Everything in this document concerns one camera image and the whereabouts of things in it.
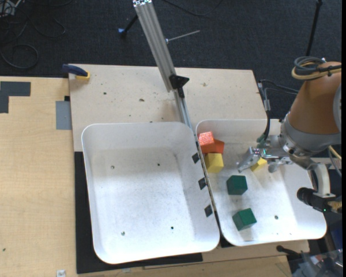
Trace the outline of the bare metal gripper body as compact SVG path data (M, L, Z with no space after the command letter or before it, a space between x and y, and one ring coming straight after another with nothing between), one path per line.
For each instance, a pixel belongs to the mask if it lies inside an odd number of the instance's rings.
M296 164L304 170L316 169L316 162L311 158L314 153L301 148L282 134L268 137L262 134L257 139L257 148L260 149L261 158L267 162L271 159L289 158L291 164Z

